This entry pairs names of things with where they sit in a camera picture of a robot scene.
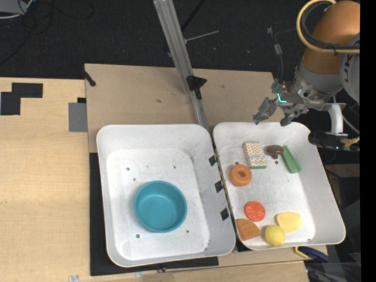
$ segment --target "toy donut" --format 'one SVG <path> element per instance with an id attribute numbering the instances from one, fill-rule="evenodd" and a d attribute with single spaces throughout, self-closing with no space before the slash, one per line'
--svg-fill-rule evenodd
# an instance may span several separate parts
<path id="1" fill-rule="evenodd" d="M 252 172 L 246 165 L 234 165 L 229 174 L 230 181 L 238 187 L 248 185 L 252 179 Z"/>

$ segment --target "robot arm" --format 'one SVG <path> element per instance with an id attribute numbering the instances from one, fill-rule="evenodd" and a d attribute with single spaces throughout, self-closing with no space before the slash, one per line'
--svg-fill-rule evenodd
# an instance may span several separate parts
<path id="1" fill-rule="evenodd" d="M 305 21 L 318 5 L 329 4 L 311 35 Z M 342 89 L 358 103 L 360 67 L 360 4 L 354 1 L 312 0 L 298 14 L 298 36 L 307 47 L 292 82 L 276 79 L 272 85 L 275 99 L 265 98 L 254 122 L 269 118 L 277 107 L 285 117 L 281 125 L 309 109 L 328 111 L 331 116 L 331 131 L 311 133 L 309 141 L 328 149 L 355 150 L 347 135 L 343 134 L 342 109 L 344 103 L 330 103 Z"/>

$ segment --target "white tray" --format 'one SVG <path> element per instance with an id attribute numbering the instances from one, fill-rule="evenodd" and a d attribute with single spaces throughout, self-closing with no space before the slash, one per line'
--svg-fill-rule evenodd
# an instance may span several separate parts
<path id="1" fill-rule="evenodd" d="M 262 221 L 255 222 L 261 235 L 269 224 L 277 224 L 275 216 L 281 212 L 298 212 L 303 226 L 286 234 L 278 247 L 337 244 L 344 240 L 345 226 L 325 174 L 317 148 L 308 142 L 309 129 L 293 122 L 282 127 L 279 123 L 220 123 L 213 131 L 219 162 L 229 195 L 229 204 L 235 219 L 247 217 L 244 205 L 257 200 L 266 209 Z M 244 187 L 229 180 L 229 171 L 235 162 L 246 165 L 244 142 L 268 145 L 286 145 L 301 166 L 299 173 L 290 173 L 282 156 L 276 160 L 266 154 L 267 168 L 252 169 L 253 178 Z M 263 237 L 255 237 L 243 244 L 252 250 L 278 248 L 269 245 Z"/>
<path id="2" fill-rule="evenodd" d="M 219 256 L 232 251 L 235 232 L 212 140 L 199 125 L 110 125 L 97 135 L 108 255 L 122 267 Z M 146 230 L 133 198 L 140 186 L 164 180 L 187 201 L 183 224 L 168 233 Z"/>

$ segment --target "metal rod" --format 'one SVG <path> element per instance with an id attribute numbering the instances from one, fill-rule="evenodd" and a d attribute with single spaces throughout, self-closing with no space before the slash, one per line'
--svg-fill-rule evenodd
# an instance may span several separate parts
<path id="1" fill-rule="evenodd" d="M 177 19 L 175 7 L 172 0 L 153 0 L 154 6 L 157 10 L 158 18 L 162 26 L 164 35 L 167 40 L 167 44 L 172 55 L 173 62 L 180 75 L 182 82 L 183 92 L 189 92 L 187 83 L 187 77 L 193 75 L 192 65 L 190 63 L 186 44 L 182 30 L 180 29 L 179 20 Z M 196 97 L 194 91 L 190 91 L 192 99 L 194 115 L 196 122 L 203 126 L 205 129 L 209 129 L 204 112 L 202 100 Z"/>

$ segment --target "wooden table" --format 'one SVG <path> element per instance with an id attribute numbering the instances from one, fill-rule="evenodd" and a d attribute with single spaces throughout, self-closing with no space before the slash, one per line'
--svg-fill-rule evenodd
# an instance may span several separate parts
<path id="1" fill-rule="evenodd" d="M 129 76 L 139 78 L 145 77 L 145 72 L 148 72 L 147 74 L 160 75 L 161 79 L 169 76 L 168 79 L 174 80 L 174 68 L 114 68 L 89 65 L 86 70 L 97 81 L 98 88 L 86 90 L 87 82 L 84 80 L 0 78 L 0 92 L 10 92 L 12 82 L 43 83 L 43 98 L 21 98 L 20 115 L 0 116 L 0 280 L 66 282 L 69 281 L 69 276 L 78 275 L 79 282 L 228 281 L 228 277 L 231 277 L 231 281 L 251 278 L 257 281 L 309 281 L 303 259 L 294 254 L 292 248 L 275 249 L 272 252 L 266 250 L 239 253 L 235 250 L 220 256 L 219 266 L 214 268 L 91 277 L 89 151 L 95 151 L 96 148 L 89 141 L 90 136 L 92 138 L 98 127 L 109 118 L 97 113 L 95 119 L 95 116 L 90 114 L 96 109 L 96 103 L 99 103 L 95 101 L 95 95 L 104 97 L 94 91 L 105 89 L 102 83 L 103 80 L 108 80 L 105 78 L 107 74 L 118 75 L 118 78 L 124 80 L 124 72 L 131 72 Z M 258 86 L 251 87 L 254 92 L 246 94 L 257 107 L 272 83 L 270 73 L 197 71 L 200 73 L 198 76 L 217 80 L 217 83 L 213 81 L 212 84 L 208 81 L 208 87 L 202 91 L 210 126 L 226 119 L 224 113 L 211 115 L 217 108 L 221 108 L 220 103 L 214 105 L 214 99 L 219 97 L 216 95 L 225 89 L 228 93 L 233 91 L 226 78 L 235 76 L 234 83 L 239 83 L 238 77 L 242 76 L 242 79 L 248 80 L 250 84 L 253 83 L 252 80 L 266 80 L 263 83 L 255 82 Z M 180 89 L 176 87 L 174 91 L 169 93 L 179 93 Z M 237 93 L 245 95 L 239 89 Z M 77 102 L 77 98 L 84 98 L 87 94 L 90 97 L 89 133 L 70 132 L 68 103 Z M 152 98 L 157 107 L 167 102 L 165 96 L 157 97 L 162 103 Z M 187 115 L 187 105 L 184 108 L 188 110 L 184 116 L 193 116 L 192 113 Z M 246 110 L 249 121 L 256 110 Z M 119 113 L 122 112 L 130 114 L 132 109 L 119 110 Z M 232 114 L 234 120 L 244 118 L 244 115 L 237 114 Z M 280 118 L 281 114 L 276 114 L 274 120 Z M 126 122 L 131 119 L 132 116 L 125 117 Z M 325 251 L 326 247 L 321 246 L 320 250 Z"/>

